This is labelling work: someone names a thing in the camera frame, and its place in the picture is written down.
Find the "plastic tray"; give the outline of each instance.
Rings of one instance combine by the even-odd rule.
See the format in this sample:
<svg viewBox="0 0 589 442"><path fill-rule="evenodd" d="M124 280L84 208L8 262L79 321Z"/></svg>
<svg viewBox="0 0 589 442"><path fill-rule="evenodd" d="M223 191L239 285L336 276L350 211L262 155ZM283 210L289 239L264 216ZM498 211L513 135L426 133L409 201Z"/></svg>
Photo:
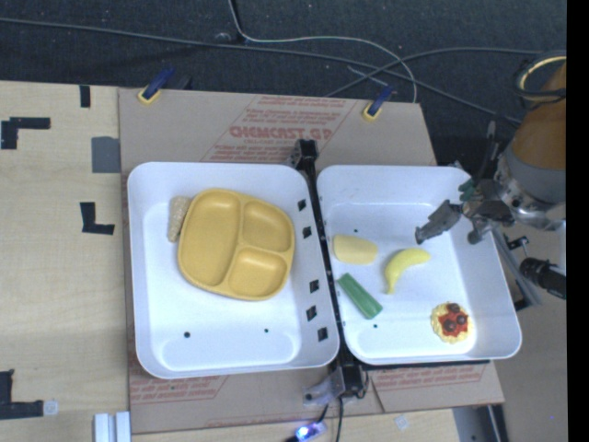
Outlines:
<svg viewBox="0 0 589 442"><path fill-rule="evenodd" d="M332 166L318 176L321 210L337 279L351 274L383 306L367 320L338 289L344 338L351 352L371 365L501 359L514 355L521 332L491 234L467 241L466 218L443 235L426 240L429 262L410 267L386 293L384 269L397 251L417 247L415 227L423 226L444 200L458 201L458 186L469 178L449 167ZM339 262L331 238L356 235L373 241L371 265ZM432 310L446 301L465 308L474 332L460 343L444 343L432 331Z"/></svg>
<svg viewBox="0 0 589 442"><path fill-rule="evenodd" d="M295 229L273 204L231 190L194 197L184 218L178 264L192 284L240 299L268 299L286 284Z"/></svg>
<svg viewBox="0 0 589 442"><path fill-rule="evenodd" d="M282 209L294 228L293 263L273 297L246 301L189 283L167 240L169 202L226 189ZM127 183L135 345L159 378L324 366L340 348L305 179L280 165L146 163Z"/></svg>

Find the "black tape marking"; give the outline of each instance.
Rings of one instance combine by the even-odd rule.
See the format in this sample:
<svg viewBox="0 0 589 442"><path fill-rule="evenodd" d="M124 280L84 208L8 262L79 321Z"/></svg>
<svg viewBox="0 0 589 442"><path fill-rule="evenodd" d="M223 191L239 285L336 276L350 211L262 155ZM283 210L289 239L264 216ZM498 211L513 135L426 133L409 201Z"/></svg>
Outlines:
<svg viewBox="0 0 589 442"><path fill-rule="evenodd" d="M114 234L114 225L98 225L96 224L96 204L91 202L80 202L80 209L82 210L82 232L89 232L93 234Z"/></svg>
<svg viewBox="0 0 589 442"><path fill-rule="evenodd" d="M49 129L51 118L15 117L2 121L0 126L0 149L16 149L19 129Z"/></svg>
<svg viewBox="0 0 589 442"><path fill-rule="evenodd" d="M81 85L80 86L80 107L81 108L90 108L90 103L91 103L90 86Z"/></svg>
<svg viewBox="0 0 589 442"><path fill-rule="evenodd" d="M0 419L23 419L43 416L43 401L12 402L14 370L0 372Z"/></svg>

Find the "yellow toy cheese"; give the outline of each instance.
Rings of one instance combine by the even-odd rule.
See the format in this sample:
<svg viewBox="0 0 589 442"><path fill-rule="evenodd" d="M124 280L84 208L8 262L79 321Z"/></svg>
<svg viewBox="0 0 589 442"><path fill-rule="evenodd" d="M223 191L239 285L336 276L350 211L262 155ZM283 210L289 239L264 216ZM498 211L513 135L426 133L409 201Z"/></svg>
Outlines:
<svg viewBox="0 0 589 442"><path fill-rule="evenodd" d="M340 262L368 265L375 260L378 247L367 239L338 234L333 238L333 252Z"/></svg>

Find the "blue light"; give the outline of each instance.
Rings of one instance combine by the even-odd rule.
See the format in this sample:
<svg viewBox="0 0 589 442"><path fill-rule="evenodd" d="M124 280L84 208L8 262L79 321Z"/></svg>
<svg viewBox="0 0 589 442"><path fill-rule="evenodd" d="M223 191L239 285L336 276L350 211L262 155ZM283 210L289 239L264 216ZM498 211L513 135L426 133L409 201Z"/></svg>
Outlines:
<svg viewBox="0 0 589 442"><path fill-rule="evenodd" d="M300 429L296 431L296 436L298 438L305 437L309 433L309 428L306 425L303 425Z"/></svg>

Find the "white cable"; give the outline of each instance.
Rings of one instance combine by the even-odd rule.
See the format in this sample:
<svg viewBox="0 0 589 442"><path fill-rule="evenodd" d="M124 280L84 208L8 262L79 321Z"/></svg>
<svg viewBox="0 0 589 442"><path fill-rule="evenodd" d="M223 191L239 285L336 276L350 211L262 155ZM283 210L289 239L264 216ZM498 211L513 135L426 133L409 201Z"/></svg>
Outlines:
<svg viewBox="0 0 589 442"><path fill-rule="evenodd" d="M366 76L366 74L364 72L360 72L359 70L354 69L351 65L348 65L348 70L350 72L352 72L353 74L356 74L357 76L360 76L362 78L366 78L366 79L370 80L371 82L375 82L378 85L382 85L383 87L388 87L388 83L387 82L383 82L379 78L368 77L368 76Z"/></svg>
<svg viewBox="0 0 589 442"><path fill-rule="evenodd" d="M280 39L280 40L262 40L262 39L252 38L241 28L241 25L239 24L239 18L237 18L237 12L233 7L233 1L227 0L227 3L229 4L229 10L231 11L231 17L233 18L233 23L236 26L237 33L239 33L239 35L242 38L246 39L247 41L257 42L260 44L275 44L275 43L301 42L301 41L353 41L353 42L361 42L362 44L368 44L369 46L372 46L382 52L385 52L386 54L393 57L396 61L398 61L403 66L403 68L407 71L407 74L409 74L410 81L413 85L413 103L417 102L417 84L415 83L415 76L413 75L411 70L407 67L407 65L402 61L402 59L400 57L398 57L394 52L387 49L386 47L381 46L380 44L373 42L373 41L363 40L362 38L354 38L352 36L325 36L325 35L322 35L322 36L301 36L298 38L287 38L287 39Z"/></svg>

